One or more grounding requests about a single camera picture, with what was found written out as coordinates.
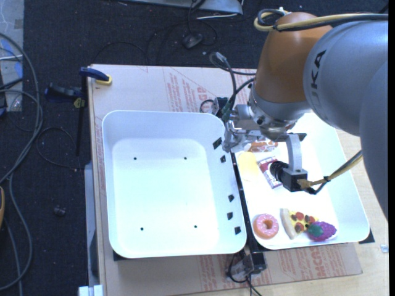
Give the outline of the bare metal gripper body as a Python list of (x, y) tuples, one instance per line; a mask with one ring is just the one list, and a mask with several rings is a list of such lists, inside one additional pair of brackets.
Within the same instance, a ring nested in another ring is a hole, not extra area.
[(256, 105), (239, 104), (231, 111), (226, 122), (226, 138), (242, 141), (251, 137), (260, 139), (262, 136), (276, 140), (290, 129), (291, 122), (288, 120), (277, 120)]

